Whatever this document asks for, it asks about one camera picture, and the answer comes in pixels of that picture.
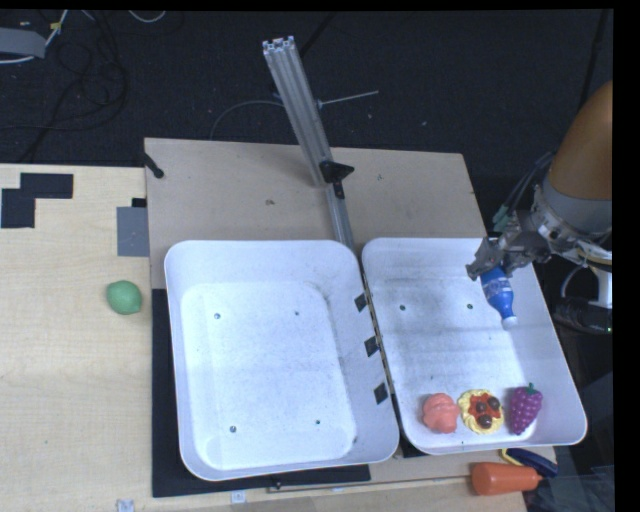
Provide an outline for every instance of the aluminum extrusion bar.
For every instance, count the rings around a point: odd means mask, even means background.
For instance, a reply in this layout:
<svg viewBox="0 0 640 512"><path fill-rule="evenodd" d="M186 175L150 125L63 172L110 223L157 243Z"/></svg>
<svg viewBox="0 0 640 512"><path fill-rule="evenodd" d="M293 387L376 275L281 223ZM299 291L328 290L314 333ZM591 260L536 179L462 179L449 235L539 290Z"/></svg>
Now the aluminum extrusion bar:
<svg viewBox="0 0 640 512"><path fill-rule="evenodd" d="M324 181L320 171L320 163L333 161L333 157L293 36L272 42L264 41L262 48L293 131L309 164L313 182L316 186L326 187L336 239L353 250L353 234L345 199L337 197L334 186Z"/></svg>

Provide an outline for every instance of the black cable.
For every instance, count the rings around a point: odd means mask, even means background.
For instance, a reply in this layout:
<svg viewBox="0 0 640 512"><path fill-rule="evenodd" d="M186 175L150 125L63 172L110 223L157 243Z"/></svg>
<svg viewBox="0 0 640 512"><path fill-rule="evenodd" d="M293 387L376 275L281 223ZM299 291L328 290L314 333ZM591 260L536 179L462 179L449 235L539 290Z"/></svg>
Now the black cable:
<svg viewBox="0 0 640 512"><path fill-rule="evenodd" d="M227 110L225 110L222 114L218 116L218 118L213 123L211 130L209 131L209 140L213 140L213 135L216 131L216 128L218 127L218 124L220 124L220 121L222 121L222 119L227 114L229 114L230 112L233 112L234 110L240 107L246 107L247 105L274 105L276 107L284 108L284 105L282 103L278 103L276 101L269 101L269 100L252 100L252 101L243 101L242 103L238 103L237 105L229 107Z"/></svg>
<svg viewBox="0 0 640 512"><path fill-rule="evenodd" d="M143 37L162 37L162 36L168 36L171 34L176 33L178 30L180 30L185 22L185 15L184 15L184 11L165 11L167 14L171 14L171 16L164 16L162 18L162 30L145 30L143 31L138 31L138 30L123 30L122 28L111 28L111 31L115 34L125 34L125 35L130 35L130 36L143 36ZM95 23L95 19L93 19L93 15L91 13L85 12L83 11L83 13L85 14L85 17L88 20L91 20L93 23ZM123 15L126 14L127 17L132 17L131 13L129 13L128 11L123 11L123 10L119 10L119 11L107 11L104 14L104 18L105 19L110 19L113 18L116 15ZM154 23L148 23L145 26L151 27L151 26L156 26L158 23L160 22L160 20L158 20L158 22L154 22ZM121 27L122 26L122 22L116 21L116 26ZM68 30L83 30L83 29L78 29L78 28L69 28Z"/></svg>
<svg viewBox="0 0 640 512"><path fill-rule="evenodd" d="M124 109L126 105L126 100L128 97L128 74L124 66L121 64L120 56L118 53L118 46L115 40L115 36L113 35L113 31L108 23L107 16L98 16L94 17L96 26L99 30L99 37L96 40L96 48L102 59L103 63L98 65L98 72L91 72L91 68L94 65L93 53L84 45L74 44L75 48L80 48L86 52L87 58L80 66L70 66L66 64L62 55L65 49L72 46L71 44L62 44L58 47L57 57L58 62L61 67L70 71L77 75L75 78L62 92L56 104L54 105L50 120L44 126L39 127L40 133L37 135L35 140L29 145L27 150L18 158L18 162L34 162L35 155L39 146L42 144L42 141L46 137L46 135L50 131L55 130L64 130L64 131L80 131L80 130L88 130L97 128L99 126L103 126L104 124L113 120L116 116L120 114L120 112ZM97 78L103 80L102 83L96 81ZM105 81L114 83L116 86L115 94L109 89L107 85L105 85ZM90 84L98 84L100 86L100 91L103 93L102 97L95 98L89 92ZM80 114L75 114L67 117L60 117L60 111L62 109L65 100L75 94L77 98L82 98L83 100L89 102L94 105L95 108L91 108L85 112ZM106 118L98 121L96 123L85 125L76 128L61 128L58 125L70 120L77 120L86 118L89 116L93 116L99 114L106 109L110 109L115 107L111 114ZM36 126L29 125L18 125L15 128L35 128Z"/></svg>
<svg viewBox="0 0 640 512"><path fill-rule="evenodd" d="M330 12L322 20L320 25L318 25L318 28L316 28L316 30L313 32L313 34L311 34L311 37L307 40L307 42L304 44L304 46L300 49L300 58L301 59L304 59L304 56L306 55L306 53L311 49L311 47L316 42L316 40L320 37L320 35L322 35L322 33L324 32L324 29L326 29L327 26L329 25L329 23L331 23L331 20L336 17L336 14L338 14L338 13L337 12Z"/></svg>

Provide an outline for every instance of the water bottle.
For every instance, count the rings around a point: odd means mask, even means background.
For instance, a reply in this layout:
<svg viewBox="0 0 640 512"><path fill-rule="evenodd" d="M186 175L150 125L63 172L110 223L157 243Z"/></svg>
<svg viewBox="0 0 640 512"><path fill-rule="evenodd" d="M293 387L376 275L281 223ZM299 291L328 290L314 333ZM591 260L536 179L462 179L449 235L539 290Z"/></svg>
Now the water bottle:
<svg viewBox="0 0 640 512"><path fill-rule="evenodd" d="M513 289L502 267L497 266L480 275L482 291L487 302L500 313L502 327L509 330L518 325L518 318L513 314Z"/></svg>

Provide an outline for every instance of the wooden table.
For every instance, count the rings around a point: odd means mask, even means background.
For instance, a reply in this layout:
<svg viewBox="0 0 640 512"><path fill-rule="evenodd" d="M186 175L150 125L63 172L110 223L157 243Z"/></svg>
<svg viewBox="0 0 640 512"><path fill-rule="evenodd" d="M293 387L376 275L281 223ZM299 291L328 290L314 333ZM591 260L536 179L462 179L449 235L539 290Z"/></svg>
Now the wooden table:
<svg viewBox="0 0 640 512"><path fill-rule="evenodd" d="M141 168L0 165L0 188L18 188L21 173L74 177L72 199L36 200L34 228L0 229L4 510L115 510L118 500L133 500L136 511L526 510L519 493L480 497L471 489L470 465L500 461L493 451L410 459L398 452L371 465L370 482L252 489L243 505L232 505L230 492L153 498L150 295L163 286L153 262L202 226L229 239L332 235L296 146L149 139L146 149L165 181L152 184ZM337 148L334 157L356 167L345 191L358 247L375 236L484 235L461 155ZM192 189L208 194L215 222L203 218L176 233L165 201L173 195L178 215L193 196L167 185L207 172L218 186ZM239 204L242 190L249 192ZM151 256L118 256L116 208L145 197ZM121 279L142 291L137 314L108 306L106 286ZM550 447L538 451L554 456Z"/></svg>

